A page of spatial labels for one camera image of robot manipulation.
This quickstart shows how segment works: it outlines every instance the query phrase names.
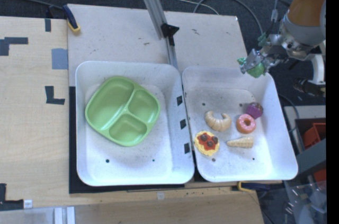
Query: green plate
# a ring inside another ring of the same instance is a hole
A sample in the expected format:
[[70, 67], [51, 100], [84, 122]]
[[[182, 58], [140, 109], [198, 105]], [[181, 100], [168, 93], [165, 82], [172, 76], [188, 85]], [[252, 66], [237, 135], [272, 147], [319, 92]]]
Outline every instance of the green plate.
[[126, 147], [149, 134], [160, 113], [158, 99], [136, 82], [114, 76], [93, 94], [85, 109], [86, 120], [98, 133]]

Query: toy food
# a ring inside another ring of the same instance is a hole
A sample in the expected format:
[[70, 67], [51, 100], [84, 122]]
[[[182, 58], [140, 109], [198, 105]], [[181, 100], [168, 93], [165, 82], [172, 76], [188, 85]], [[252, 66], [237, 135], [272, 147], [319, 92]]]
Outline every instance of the toy food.
[[253, 137], [241, 137], [238, 139], [229, 140], [226, 144], [230, 147], [240, 147], [240, 148], [252, 148], [253, 147]]
[[194, 145], [204, 155], [211, 156], [219, 149], [219, 140], [211, 132], [201, 131], [194, 138]]
[[213, 111], [208, 111], [205, 114], [205, 122], [214, 131], [225, 131], [231, 126], [231, 117], [228, 114], [221, 114], [222, 119], [216, 119], [213, 117]]
[[261, 117], [263, 112], [263, 107], [260, 105], [260, 103], [257, 102], [250, 103], [246, 109], [246, 114], [251, 115], [255, 120]]
[[240, 133], [251, 133], [254, 131], [256, 123], [251, 115], [242, 114], [236, 121], [236, 127]]

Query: wooden table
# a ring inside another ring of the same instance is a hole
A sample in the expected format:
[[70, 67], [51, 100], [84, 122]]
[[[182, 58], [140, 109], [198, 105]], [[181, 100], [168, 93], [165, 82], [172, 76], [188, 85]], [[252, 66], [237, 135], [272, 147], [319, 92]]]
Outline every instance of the wooden table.
[[[9, 42], [8, 55], [0, 56], [0, 183], [7, 184], [6, 200], [32, 200], [34, 208], [77, 206], [87, 217], [106, 204], [101, 210], [115, 208], [115, 215], [126, 222], [138, 215], [138, 223], [161, 216], [185, 223], [263, 223], [256, 194], [232, 191], [235, 182], [192, 180], [178, 189], [69, 194], [69, 71], [52, 68], [52, 51], [69, 50], [73, 35], [66, 20], [0, 17], [0, 28], [0, 40], [28, 40]], [[246, 53], [239, 27], [233, 23], [231, 28], [238, 34], [238, 48]], [[185, 67], [188, 59], [180, 61]], [[53, 97], [65, 99], [64, 104], [47, 103], [46, 86], [52, 86]], [[131, 214], [124, 210], [132, 207], [136, 209]]]

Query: toy donut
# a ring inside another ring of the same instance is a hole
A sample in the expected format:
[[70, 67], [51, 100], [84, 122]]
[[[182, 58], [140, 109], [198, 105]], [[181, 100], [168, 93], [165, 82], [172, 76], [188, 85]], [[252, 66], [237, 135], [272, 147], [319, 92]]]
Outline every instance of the toy donut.
[[240, 133], [251, 133], [254, 131], [256, 123], [251, 115], [242, 114], [236, 121], [236, 127]]

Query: wooden surface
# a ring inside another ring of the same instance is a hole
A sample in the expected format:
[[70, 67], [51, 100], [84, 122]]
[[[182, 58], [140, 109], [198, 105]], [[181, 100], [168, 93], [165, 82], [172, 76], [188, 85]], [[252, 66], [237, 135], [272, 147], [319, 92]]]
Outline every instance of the wooden surface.
[[[234, 182], [192, 181], [183, 189], [68, 194], [68, 70], [52, 69], [51, 61], [52, 49], [68, 48], [67, 23], [51, 20], [51, 32], [46, 32], [44, 19], [0, 17], [0, 27], [0, 39], [29, 41], [11, 44], [9, 55], [0, 56], [0, 183], [7, 184], [6, 200], [32, 200], [35, 208], [114, 203], [116, 212], [130, 222], [133, 217], [123, 210], [125, 203], [144, 217], [147, 205], [159, 207], [158, 213], [151, 210], [155, 220], [166, 208], [182, 219], [200, 219], [202, 208], [215, 204], [218, 219], [231, 216], [234, 223], [242, 219], [262, 223], [256, 195], [231, 191]], [[65, 104], [47, 104], [45, 86], [53, 86], [54, 97], [64, 98]], [[187, 215], [182, 215], [182, 208]]]

